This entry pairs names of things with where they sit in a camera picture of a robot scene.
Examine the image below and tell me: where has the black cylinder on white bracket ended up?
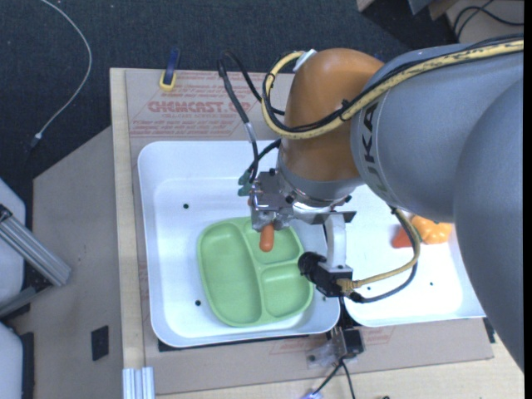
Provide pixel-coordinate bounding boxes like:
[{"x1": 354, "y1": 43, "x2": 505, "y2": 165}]
[{"x1": 297, "y1": 209, "x2": 358, "y2": 299}]

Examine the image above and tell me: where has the orange toy carrot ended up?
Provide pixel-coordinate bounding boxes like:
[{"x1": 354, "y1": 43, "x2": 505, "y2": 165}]
[{"x1": 391, "y1": 225, "x2": 417, "y2": 250}]

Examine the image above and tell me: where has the orange toy sausage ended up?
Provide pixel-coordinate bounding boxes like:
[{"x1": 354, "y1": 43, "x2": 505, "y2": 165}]
[{"x1": 259, "y1": 222, "x2": 277, "y2": 254}]

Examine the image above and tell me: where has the black block with thin wires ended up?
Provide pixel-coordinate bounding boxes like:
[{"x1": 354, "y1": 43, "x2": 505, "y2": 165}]
[{"x1": 331, "y1": 326, "x2": 367, "y2": 359}]

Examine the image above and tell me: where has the yellow-orange toy bread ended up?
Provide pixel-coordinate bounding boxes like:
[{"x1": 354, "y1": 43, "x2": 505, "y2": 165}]
[{"x1": 410, "y1": 214, "x2": 454, "y2": 246}]

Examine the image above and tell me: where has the brown cardboard board, red print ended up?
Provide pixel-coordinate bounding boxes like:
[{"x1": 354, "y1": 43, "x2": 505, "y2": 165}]
[{"x1": 124, "y1": 68, "x2": 496, "y2": 396}]

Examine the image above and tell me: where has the white plastic tray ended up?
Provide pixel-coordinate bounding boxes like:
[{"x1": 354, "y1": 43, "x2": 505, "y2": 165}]
[
  {"x1": 136, "y1": 139, "x2": 342, "y2": 349},
  {"x1": 340, "y1": 184, "x2": 488, "y2": 329}
]

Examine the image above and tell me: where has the green divided plate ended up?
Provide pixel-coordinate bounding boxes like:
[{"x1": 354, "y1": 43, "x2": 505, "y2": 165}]
[{"x1": 196, "y1": 216, "x2": 315, "y2": 329}]

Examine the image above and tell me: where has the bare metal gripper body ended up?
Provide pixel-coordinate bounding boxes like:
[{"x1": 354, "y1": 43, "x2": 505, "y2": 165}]
[{"x1": 248, "y1": 170, "x2": 351, "y2": 224}]

